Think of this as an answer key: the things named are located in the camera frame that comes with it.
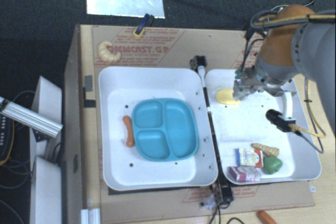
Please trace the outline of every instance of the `black remote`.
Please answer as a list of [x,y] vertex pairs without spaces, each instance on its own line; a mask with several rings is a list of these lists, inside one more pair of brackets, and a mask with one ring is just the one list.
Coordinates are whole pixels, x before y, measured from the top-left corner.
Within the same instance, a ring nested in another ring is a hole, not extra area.
[[0,166],[9,158],[14,141],[13,120],[0,115]]

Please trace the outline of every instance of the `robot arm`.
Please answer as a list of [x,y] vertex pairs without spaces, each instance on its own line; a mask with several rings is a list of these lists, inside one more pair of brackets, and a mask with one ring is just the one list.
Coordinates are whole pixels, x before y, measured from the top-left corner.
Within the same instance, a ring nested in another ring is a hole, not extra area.
[[[306,19],[301,24],[299,19],[294,19],[326,14],[335,14],[335,11],[314,15],[311,9],[300,5],[290,5],[280,11],[274,21],[284,24],[269,30],[255,65],[240,71],[234,84],[234,99],[243,100],[249,94],[264,90],[275,97],[282,96],[281,86],[301,73],[317,83],[335,134],[335,16],[326,20]],[[287,19],[295,23],[286,24]]]

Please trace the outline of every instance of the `beige ring-shaped toy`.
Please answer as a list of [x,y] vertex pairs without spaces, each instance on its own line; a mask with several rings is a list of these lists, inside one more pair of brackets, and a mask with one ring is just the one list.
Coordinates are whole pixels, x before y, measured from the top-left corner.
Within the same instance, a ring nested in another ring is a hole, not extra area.
[[104,62],[119,62],[121,59],[121,53],[119,51],[117,51],[116,53],[110,52],[108,46],[112,46],[112,43],[107,40],[102,41],[98,45],[98,56]]

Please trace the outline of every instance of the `green bell pepper toy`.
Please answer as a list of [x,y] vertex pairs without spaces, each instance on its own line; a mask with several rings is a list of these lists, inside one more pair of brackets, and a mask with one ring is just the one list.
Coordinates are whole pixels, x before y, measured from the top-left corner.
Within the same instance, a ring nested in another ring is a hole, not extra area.
[[264,169],[267,174],[274,174],[282,167],[282,161],[274,156],[269,156],[264,159]]

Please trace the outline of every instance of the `divided blue plate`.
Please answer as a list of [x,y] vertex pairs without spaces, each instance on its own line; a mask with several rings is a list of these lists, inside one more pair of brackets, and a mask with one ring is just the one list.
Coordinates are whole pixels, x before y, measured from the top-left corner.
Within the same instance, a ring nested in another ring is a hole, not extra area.
[[182,100],[144,100],[133,110],[132,125],[139,153],[152,161],[186,159],[198,149],[194,114]]

